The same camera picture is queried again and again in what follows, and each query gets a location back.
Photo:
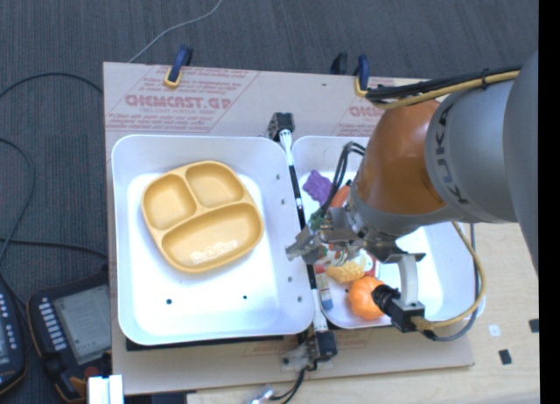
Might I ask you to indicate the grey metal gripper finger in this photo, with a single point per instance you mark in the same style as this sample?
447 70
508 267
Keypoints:
316 255
300 242

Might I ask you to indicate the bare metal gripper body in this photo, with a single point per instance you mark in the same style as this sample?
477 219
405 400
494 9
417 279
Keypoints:
343 229

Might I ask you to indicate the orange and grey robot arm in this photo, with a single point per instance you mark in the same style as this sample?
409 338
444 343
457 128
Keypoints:
472 153

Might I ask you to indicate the white packet red print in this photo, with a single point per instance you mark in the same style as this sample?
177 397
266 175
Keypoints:
339 257

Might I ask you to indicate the green broccoli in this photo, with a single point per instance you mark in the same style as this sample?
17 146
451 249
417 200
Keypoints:
316 219

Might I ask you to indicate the orange carrot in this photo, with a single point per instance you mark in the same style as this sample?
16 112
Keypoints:
339 197

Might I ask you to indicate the yellow corn cob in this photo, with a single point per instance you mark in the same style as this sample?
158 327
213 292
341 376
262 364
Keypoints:
345 272

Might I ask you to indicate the white tube red blue print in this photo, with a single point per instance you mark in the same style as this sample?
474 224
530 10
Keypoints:
324 290

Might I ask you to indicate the purple grapes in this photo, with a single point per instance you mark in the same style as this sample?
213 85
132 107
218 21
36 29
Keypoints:
317 185

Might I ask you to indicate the orange pumpkin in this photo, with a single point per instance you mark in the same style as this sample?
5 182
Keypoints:
361 301

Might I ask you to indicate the thin black and white rod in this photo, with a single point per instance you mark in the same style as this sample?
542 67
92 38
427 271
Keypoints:
292 170

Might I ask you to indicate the yellow divided plate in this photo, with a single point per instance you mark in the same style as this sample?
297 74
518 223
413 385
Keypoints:
205 218

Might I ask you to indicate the white plastic tray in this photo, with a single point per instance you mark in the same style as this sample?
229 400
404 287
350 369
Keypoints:
210 301
437 271

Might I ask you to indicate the brown cardboard board red print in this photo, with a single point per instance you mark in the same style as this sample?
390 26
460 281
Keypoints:
197 100

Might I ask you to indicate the black cylinder on white bracket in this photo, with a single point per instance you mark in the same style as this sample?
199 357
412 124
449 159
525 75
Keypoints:
404 306

